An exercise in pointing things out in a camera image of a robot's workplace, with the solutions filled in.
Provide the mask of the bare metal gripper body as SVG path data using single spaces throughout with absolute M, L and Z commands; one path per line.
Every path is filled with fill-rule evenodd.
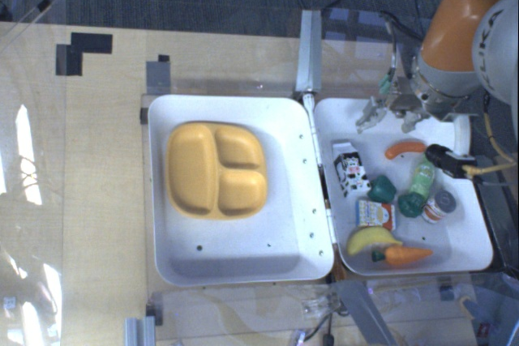
M 394 113 L 444 120 L 477 88 L 475 75 L 395 76 L 388 83 L 388 108 Z

